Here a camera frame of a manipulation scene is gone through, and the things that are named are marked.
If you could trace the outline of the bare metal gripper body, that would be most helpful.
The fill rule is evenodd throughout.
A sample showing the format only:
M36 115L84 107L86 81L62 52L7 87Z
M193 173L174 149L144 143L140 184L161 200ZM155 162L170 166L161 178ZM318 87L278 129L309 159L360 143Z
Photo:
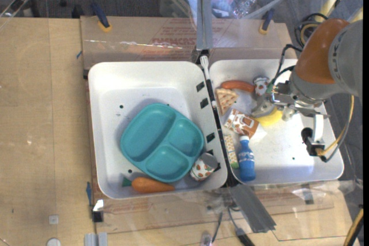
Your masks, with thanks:
M309 118L317 115L322 115L323 118L329 117L328 114L318 111L318 107L322 106L322 101L306 98L295 90L291 81L271 84L269 87L269 101L283 110L291 111L292 114L300 113Z

